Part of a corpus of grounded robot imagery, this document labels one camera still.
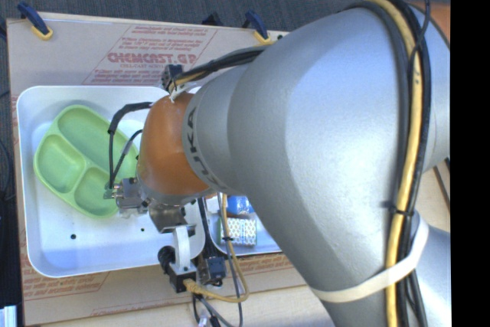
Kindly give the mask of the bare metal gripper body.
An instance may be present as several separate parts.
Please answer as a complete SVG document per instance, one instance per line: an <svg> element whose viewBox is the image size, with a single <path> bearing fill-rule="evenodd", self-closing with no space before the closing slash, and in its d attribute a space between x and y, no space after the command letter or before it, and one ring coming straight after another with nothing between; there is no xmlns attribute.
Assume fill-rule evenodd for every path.
<svg viewBox="0 0 490 327"><path fill-rule="evenodd" d="M172 195L154 191L137 178L124 178L114 185L114 199L121 213L147 213L161 234L183 227L195 234L196 224L187 221L185 205L193 201L190 195Z"/></svg>

